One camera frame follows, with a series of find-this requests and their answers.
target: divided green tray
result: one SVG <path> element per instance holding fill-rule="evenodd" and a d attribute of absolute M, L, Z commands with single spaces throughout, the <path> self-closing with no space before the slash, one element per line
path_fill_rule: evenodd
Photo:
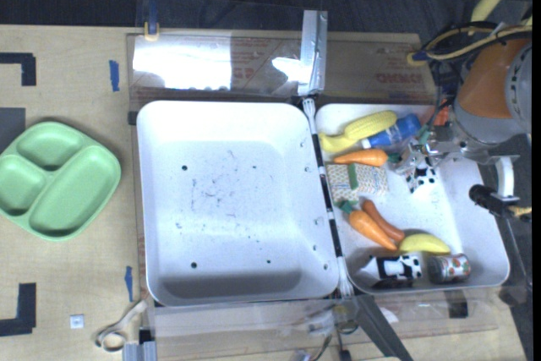
<path fill-rule="evenodd" d="M 40 238 L 79 235 L 120 181 L 118 159 L 68 125 L 38 123 L 0 155 L 0 214 Z"/>

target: black corner marker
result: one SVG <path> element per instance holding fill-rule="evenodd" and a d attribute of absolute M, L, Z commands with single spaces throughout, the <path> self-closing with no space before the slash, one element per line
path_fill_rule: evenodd
<path fill-rule="evenodd" d="M 19 284 L 17 316 L 0 320 L 0 337 L 31 334 L 36 328 L 36 284 Z"/>
<path fill-rule="evenodd" d="M 0 53 L 0 63 L 20 63 L 21 85 L 36 85 L 36 58 L 32 53 Z"/>

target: soda can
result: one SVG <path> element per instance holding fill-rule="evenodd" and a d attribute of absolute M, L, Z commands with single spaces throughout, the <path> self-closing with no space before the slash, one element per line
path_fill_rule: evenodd
<path fill-rule="evenodd" d="M 430 256 L 427 267 L 429 279 L 434 284 L 463 282 L 470 277 L 472 271 L 465 254 Z"/>

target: wooden table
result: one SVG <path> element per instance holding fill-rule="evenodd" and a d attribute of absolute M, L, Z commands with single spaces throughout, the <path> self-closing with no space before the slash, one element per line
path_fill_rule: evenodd
<path fill-rule="evenodd" d="M 1 360 L 122 358 L 121 353 L 98 348 L 94 340 L 130 306 L 124 281 L 127 266 L 134 270 L 134 298 L 139 297 L 132 127 L 127 122 L 126 36 L 135 31 L 139 30 L 0 26 L 0 52 L 31 52 L 37 59 L 37 86 L 21 86 L 20 65 L 0 64 L 0 107 L 24 107 L 27 128 L 44 120 L 74 126 L 110 149 L 123 170 L 105 209 L 72 240 L 47 242 L 0 218 L 0 319 L 15 316 L 20 283 L 35 282 L 37 287 L 36 328 L 28 335 L 0 337 Z M 119 91 L 112 91 L 110 60 L 119 64 Z M 415 359 L 524 359 L 509 309 L 496 296 L 490 299 L 495 329 L 406 338 L 405 346 Z M 71 329 L 70 315 L 84 315 L 84 328 Z M 136 320 L 127 329 L 129 340 L 138 338 L 138 328 Z M 371 342 L 349 349 L 353 359 L 381 357 Z M 288 351 L 224 359 L 291 356 Z M 337 359 L 336 351 L 327 350 L 321 359 Z"/>

